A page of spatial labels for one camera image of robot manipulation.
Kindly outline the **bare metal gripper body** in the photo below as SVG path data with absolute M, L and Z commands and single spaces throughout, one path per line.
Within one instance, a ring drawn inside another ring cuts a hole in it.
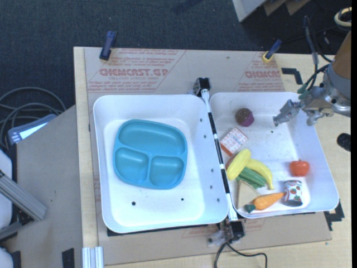
M 300 108 L 305 112 L 332 116 L 351 117 L 351 101 L 334 87 L 317 87 L 299 95 Z

